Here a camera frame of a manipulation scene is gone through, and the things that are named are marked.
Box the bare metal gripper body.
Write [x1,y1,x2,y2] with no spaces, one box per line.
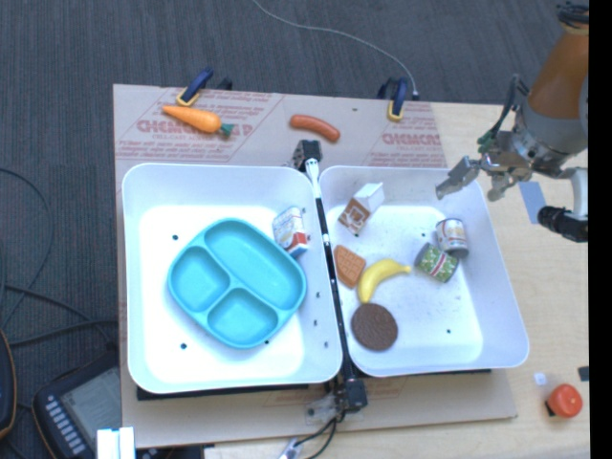
[480,129,571,182]

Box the white and yellow can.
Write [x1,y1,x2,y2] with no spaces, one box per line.
[434,217,470,259]

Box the green and white can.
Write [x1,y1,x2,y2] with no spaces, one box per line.
[413,242,461,284]

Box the brown and white carton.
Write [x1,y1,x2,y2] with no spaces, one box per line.
[337,182,386,237]

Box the yellow banana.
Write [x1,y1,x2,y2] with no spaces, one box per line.
[357,257,413,305]

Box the orange waffle biscuit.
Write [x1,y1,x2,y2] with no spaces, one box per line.
[332,244,367,290]

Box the white plastic tray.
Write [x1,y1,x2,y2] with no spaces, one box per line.
[120,162,344,395]
[317,164,531,379]

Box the orange sausage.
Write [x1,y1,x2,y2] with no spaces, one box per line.
[289,114,341,143]

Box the thin black and white rod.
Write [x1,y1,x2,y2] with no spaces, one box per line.
[304,158,359,383]

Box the brown round biscuit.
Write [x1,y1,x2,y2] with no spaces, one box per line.
[349,302,400,353]

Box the white and red carton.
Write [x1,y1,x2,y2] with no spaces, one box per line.
[272,205,312,259]

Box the orange round toy fruit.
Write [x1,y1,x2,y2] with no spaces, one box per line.
[544,382,584,419]

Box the blue divided plate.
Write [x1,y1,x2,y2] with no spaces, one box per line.
[165,217,308,351]

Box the orange carrot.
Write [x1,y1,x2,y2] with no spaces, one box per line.
[161,104,236,139]

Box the brown cardboard board red print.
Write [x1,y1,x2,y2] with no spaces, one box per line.
[113,83,519,449]

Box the black cylinder on white bracket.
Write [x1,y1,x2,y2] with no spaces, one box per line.
[536,166,590,244]

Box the black block with thin wires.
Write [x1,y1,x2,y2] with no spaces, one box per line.
[292,139,323,169]
[333,377,370,413]

